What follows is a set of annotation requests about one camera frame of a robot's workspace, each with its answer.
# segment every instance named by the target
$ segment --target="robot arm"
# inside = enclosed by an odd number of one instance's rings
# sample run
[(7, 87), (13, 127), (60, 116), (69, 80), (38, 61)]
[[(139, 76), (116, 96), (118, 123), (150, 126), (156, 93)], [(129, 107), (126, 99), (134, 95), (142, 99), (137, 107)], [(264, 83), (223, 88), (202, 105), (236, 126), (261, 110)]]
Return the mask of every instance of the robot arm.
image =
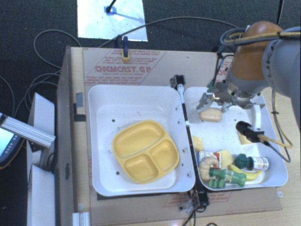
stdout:
[[(284, 37), (281, 32), (286, 35), (292, 32), (293, 36)], [(222, 105), (223, 112), (231, 105), (250, 108), (253, 105), (250, 99), (271, 86), (291, 98), (300, 129), (300, 27), (282, 31), (273, 23), (258, 22), (243, 33), (238, 43), (232, 41), (239, 46), (227, 78), (224, 83), (214, 85), (212, 94), (202, 96), (197, 111), (205, 110), (213, 101)]]

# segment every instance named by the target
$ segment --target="monitor screen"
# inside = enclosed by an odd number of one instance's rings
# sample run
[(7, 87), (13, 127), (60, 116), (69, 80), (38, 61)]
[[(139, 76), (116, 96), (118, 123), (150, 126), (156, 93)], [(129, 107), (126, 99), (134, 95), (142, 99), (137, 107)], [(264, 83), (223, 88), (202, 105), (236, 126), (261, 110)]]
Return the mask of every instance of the monitor screen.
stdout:
[(0, 128), (0, 156), (4, 152), (13, 136), (14, 134), (12, 132)]

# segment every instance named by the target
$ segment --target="yellow plate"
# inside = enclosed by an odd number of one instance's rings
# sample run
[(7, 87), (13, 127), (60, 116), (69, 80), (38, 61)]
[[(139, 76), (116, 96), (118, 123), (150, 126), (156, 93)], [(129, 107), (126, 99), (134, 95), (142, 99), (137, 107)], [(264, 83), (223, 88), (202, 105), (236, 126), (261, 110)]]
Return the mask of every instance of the yellow plate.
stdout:
[(179, 163), (173, 140), (152, 120), (140, 121), (116, 134), (112, 148), (126, 174), (141, 184), (159, 179)]

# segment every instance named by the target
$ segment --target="black floor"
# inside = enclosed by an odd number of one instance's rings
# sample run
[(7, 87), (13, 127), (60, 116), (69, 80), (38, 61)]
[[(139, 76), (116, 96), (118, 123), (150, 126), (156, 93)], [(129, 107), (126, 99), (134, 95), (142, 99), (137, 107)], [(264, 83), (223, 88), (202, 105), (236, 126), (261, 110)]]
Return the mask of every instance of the black floor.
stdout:
[[(202, 16), (245, 27), (257, 21), (276, 22), (279, 0), (143, 0), (145, 21), (171, 16)], [(280, 26), (300, 26), (301, 0), (285, 0)], [(55, 69), (41, 61), (33, 50), (34, 37), (46, 29), (59, 29), (77, 36), (77, 0), (0, 0), (0, 76), (15, 92), (18, 104), (31, 81)], [(211, 51), (229, 26), (199, 20), (173, 20), (147, 28), (148, 42), (131, 42), (131, 48), (159, 50)], [(97, 47), (103, 40), (80, 39), (85, 47)], [(62, 63), (70, 38), (47, 33), (37, 42), (38, 51), (56, 65)], [(55, 101), (55, 87), (36, 88)], [(12, 99), (0, 81), (0, 112), (10, 115)], [(24, 104), (16, 118), (27, 121)], [(26, 149), (0, 171), (0, 225), (26, 225), (27, 182)]]

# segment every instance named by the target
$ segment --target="white plastic tub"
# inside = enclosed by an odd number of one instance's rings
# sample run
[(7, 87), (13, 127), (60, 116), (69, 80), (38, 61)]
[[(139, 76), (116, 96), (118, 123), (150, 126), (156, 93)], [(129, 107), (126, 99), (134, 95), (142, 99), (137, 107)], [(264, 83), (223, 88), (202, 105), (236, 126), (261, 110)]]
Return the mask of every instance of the white plastic tub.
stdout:
[[(235, 125), (239, 121), (252, 124), (252, 113), (250, 109), (231, 106), (229, 111), (222, 114), (222, 120), (220, 122), (201, 121), (196, 112), (196, 107), (203, 93), (206, 91), (207, 88), (204, 87), (190, 87), (184, 93), (191, 134), (202, 138), (204, 150), (207, 152), (227, 149), (234, 156), (244, 153), (247, 156), (267, 157), (269, 160), (269, 169), (263, 171), (256, 180), (246, 182), (244, 187), (240, 187), (236, 184), (226, 184), (224, 189), (212, 189), (208, 187), (207, 183), (203, 183), (204, 186), (210, 190), (220, 191), (284, 185), (287, 182), (288, 174), (283, 159), (271, 148), (262, 143), (251, 143), (247, 145), (241, 145), (240, 143)], [(252, 101), (253, 103), (265, 104), (263, 96), (261, 95), (256, 96)], [(212, 107), (220, 108), (216, 103), (214, 103)], [(264, 130), (266, 136), (276, 139), (266, 107), (261, 109), (261, 129)], [(278, 145), (273, 144), (273, 146), (280, 151)]]
[[(104, 196), (186, 192), (195, 184), (186, 125), (178, 92), (162, 86), (97, 85), (88, 94), (87, 126), (92, 149), (92, 181)], [(159, 122), (174, 141), (180, 161), (156, 181), (132, 181), (113, 151), (114, 136), (143, 120)]]

